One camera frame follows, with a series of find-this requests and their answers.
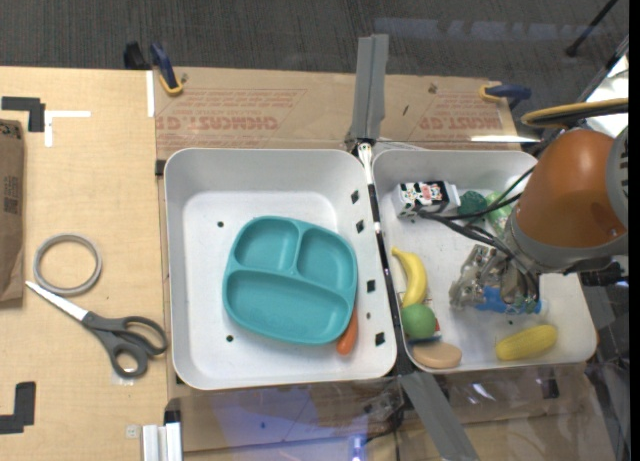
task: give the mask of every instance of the clamp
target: clamp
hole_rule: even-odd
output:
[[[182,93],[182,82],[176,79],[169,56],[159,43],[151,44],[151,60],[160,69],[160,84],[167,94],[176,96]]]
[[[480,86],[478,90],[480,98],[485,102],[498,103],[500,99],[512,99],[509,108],[513,109],[522,100],[531,98],[531,89],[518,84],[500,84],[498,86]]]

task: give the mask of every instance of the black tape mark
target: black tape mark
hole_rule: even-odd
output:
[[[39,98],[2,97],[5,111],[29,111],[29,132],[44,132],[45,104]]]
[[[25,425],[33,425],[36,412],[36,384],[33,381],[18,383],[13,405],[13,415],[0,415],[0,434],[24,432]]]
[[[162,159],[156,159],[155,173],[157,177],[164,176],[164,167],[167,165],[167,161]]]

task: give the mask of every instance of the green apple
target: green apple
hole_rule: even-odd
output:
[[[430,307],[422,303],[403,308],[400,319],[404,332],[411,338],[429,338],[436,332],[436,316]]]

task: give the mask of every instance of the scissor blade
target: scissor blade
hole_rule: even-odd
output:
[[[43,289],[40,285],[33,283],[31,281],[25,282],[27,287],[33,290],[36,294],[40,294],[43,298],[49,301],[51,304],[56,305],[62,311],[67,312],[71,317],[82,322],[84,316],[89,313],[88,310],[84,308],[80,308],[78,305],[73,304],[71,301],[67,301],[65,298],[60,297],[53,292],[49,292],[46,289]]]

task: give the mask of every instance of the scissor handle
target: scissor handle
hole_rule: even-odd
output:
[[[167,335],[164,330],[157,322],[147,319],[146,317],[131,315],[118,319],[106,319],[93,312],[88,312],[82,319],[82,323],[90,329],[109,331],[121,339],[142,348],[150,356],[162,354],[167,350],[167,347],[169,347],[169,341],[167,340]],[[155,336],[157,336],[159,343],[154,343],[146,335],[131,329],[131,326],[140,325],[144,326],[145,329],[151,329]]]
[[[124,378],[139,377],[147,371],[148,355],[142,347],[122,339],[110,331],[90,329],[100,339],[102,345],[104,345],[111,360],[113,370],[115,370],[119,376]],[[136,367],[131,369],[122,366],[118,358],[121,354],[131,356],[136,362]]]

